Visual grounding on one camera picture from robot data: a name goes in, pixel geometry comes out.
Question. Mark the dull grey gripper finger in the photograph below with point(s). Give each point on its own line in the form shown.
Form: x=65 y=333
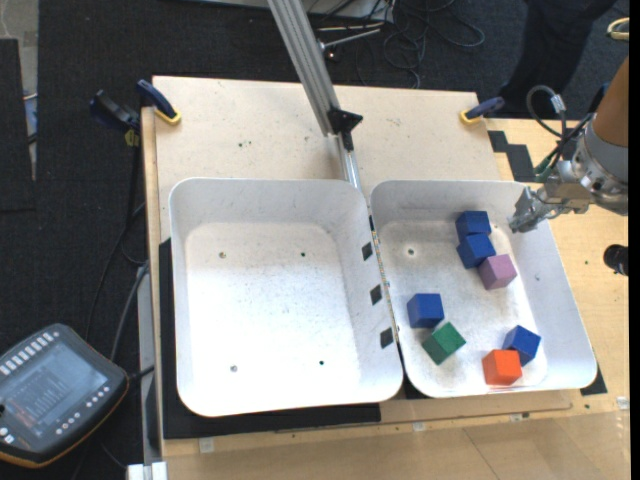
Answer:
x=539 y=212
x=520 y=213

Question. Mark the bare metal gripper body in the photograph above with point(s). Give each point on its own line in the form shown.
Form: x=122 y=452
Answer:
x=592 y=183

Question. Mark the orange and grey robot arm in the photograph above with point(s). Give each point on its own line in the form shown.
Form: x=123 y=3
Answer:
x=614 y=113

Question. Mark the blue cube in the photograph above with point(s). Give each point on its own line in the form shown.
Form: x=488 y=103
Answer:
x=472 y=222
x=523 y=342
x=475 y=252
x=425 y=310

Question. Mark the purple cube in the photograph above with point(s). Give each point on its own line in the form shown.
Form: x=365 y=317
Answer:
x=497 y=272

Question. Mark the white plastic tray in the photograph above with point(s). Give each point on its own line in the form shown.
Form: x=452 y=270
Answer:
x=275 y=308
x=470 y=308

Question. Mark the green cube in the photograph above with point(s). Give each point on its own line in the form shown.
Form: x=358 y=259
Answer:
x=443 y=343

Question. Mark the person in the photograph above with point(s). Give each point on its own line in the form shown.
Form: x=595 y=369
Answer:
x=555 y=33

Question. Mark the orange cube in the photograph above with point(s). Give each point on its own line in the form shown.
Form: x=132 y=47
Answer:
x=501 y=368

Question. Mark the pale wood board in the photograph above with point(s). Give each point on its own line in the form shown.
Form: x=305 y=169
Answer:
x=260 y=133

